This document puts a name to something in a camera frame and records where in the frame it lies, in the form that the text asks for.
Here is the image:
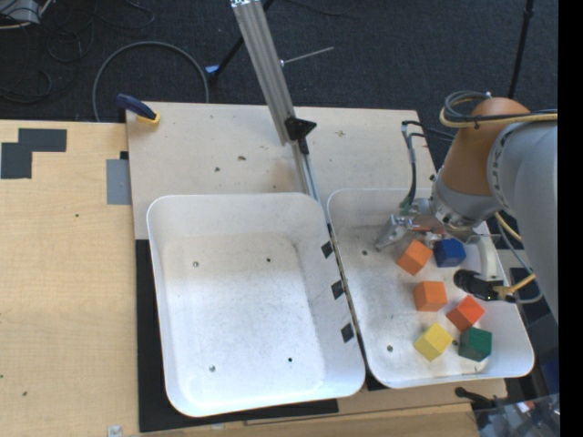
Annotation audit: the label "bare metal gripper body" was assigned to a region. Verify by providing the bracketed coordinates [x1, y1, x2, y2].
[390, 198, 476, 244]

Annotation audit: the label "orange cube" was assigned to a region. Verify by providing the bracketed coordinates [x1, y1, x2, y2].
[413, 280, 448, 312]
[395, 238, 434, 277]
[445, 294, 486, 333]

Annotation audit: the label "blue cube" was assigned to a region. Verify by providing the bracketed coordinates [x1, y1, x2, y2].
[432, 238, 467, 269]

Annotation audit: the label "white plastic tray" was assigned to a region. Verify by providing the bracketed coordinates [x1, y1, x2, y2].
[145, 192, 367, 419]
[326, 188, 536, 390]

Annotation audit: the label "yellow cube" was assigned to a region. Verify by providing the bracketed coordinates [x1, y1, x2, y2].
[413, 322, 455, 362]

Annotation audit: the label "green cube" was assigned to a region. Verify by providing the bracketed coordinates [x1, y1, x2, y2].
[457, 326, 494, 362]

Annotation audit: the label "pale wood board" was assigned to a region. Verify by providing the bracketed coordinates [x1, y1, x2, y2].
[125, 101, 509, 416]

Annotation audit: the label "black cylinder on white bracket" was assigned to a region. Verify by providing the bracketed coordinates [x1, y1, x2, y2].
[453, 233, 507, 302]

